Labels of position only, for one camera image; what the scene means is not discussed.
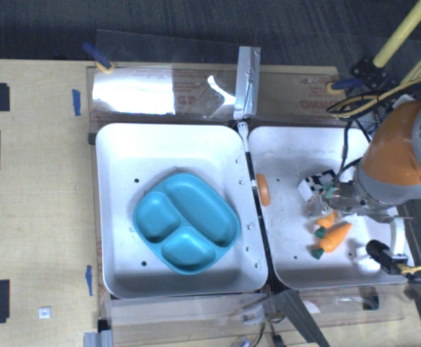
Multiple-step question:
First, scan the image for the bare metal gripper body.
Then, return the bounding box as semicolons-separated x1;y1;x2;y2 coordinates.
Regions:
326;180;368;212

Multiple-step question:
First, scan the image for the small orange carrot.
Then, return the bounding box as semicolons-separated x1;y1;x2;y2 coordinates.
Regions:
314;210;338;239

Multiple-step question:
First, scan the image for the white and black carton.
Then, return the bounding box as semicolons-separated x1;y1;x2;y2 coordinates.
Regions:
297;169;338;202

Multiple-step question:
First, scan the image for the large orange carrot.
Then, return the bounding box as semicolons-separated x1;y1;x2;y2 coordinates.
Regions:
311;223;353;260

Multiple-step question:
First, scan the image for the orange round biscuit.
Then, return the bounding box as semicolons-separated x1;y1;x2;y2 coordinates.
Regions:
256;173;272;207

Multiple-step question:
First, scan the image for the white lumpy object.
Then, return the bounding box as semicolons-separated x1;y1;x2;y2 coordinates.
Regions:
352;246;381;273

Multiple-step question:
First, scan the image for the white plastic tray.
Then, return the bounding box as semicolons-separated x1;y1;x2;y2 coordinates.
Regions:
95;122;269;300
247;125;415;291

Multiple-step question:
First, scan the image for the blue divided plate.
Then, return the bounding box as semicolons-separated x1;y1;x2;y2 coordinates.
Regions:
132;172;242;276

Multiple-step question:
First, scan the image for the black cylinder on white bracket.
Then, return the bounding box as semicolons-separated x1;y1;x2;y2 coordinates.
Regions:
365;213;410;276

